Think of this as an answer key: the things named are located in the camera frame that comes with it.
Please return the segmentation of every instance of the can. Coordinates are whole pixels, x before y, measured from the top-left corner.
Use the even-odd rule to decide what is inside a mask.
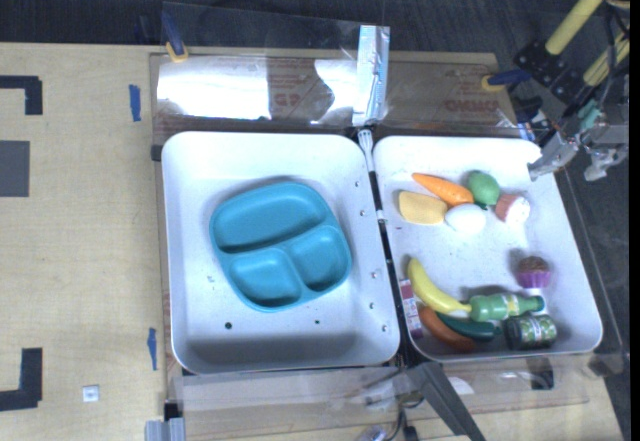
[[[527,313],[511,317],[505,321],[504,331],[511,350],[546,349],[558,337],[556,324],[549,315]]]

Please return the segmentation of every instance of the blue divided plate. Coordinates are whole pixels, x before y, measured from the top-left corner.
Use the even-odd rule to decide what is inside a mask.
[[[302,183],[239,194],[211,216],[209,235],[238,297],[280,311],[330,292],[351,270],[351,252],[325,200]]]

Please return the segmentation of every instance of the orange carrot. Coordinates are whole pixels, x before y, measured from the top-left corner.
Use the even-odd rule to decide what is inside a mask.
[[[446,343],[458,352],[472,352],[476,348],[476,344],[471,338],[462,336],[448,327],[430,307],[420,308],[418,316],[422,325],[429,329],[434,338]]]
[[[473,194],[462,185],[428,174],[413,173],[411,176],[425,189],[433,192],[450,207],[464,203],[473,203]]]

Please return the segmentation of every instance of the yellow tube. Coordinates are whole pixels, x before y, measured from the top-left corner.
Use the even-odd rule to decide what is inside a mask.
[[[622,61],[627,55],[629,55],[629,48],[631,47],[631,43],[628,39],[623,40],[624,34],[620,33],[616,38],[616,60],[617,62]],[[607,64],[608,55],[607,50],[602,52],[600,57],[598,57],[589,69],[584,72],[582,75],[582,79],[584,82],[592,87],[600,84],[607,75],[609,74],[609,66]]]
[[[602,0],[578,0],[545,44],[551,55],[560,55],[575,37]]]

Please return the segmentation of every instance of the wooden table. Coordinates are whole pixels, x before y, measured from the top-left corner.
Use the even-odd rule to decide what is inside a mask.
[[[0,412],[1,439],[144,439],[145,422],[162,418],[167,382],[149,101],[149,57],[161,51],[0,44],[0,74],[38,76],[44,106],[43,115],[26,116],[24,92],[0,89],[0,140],[30,141],[29,197],[0,197],[0,391],[19,387],[22,349],[42,348],[44,365],[38,407]],[[141,91],[139,122],[129,85]],[[83,401],[83,388],[93,385],[99,400]],[[603,381],[585,377],[583,385],[585,403],[474,419],[488,439],[621,439]],[[425,439],[450,435],[439,419],[416,425]],[[321,437],[351,440],[362,430]]]

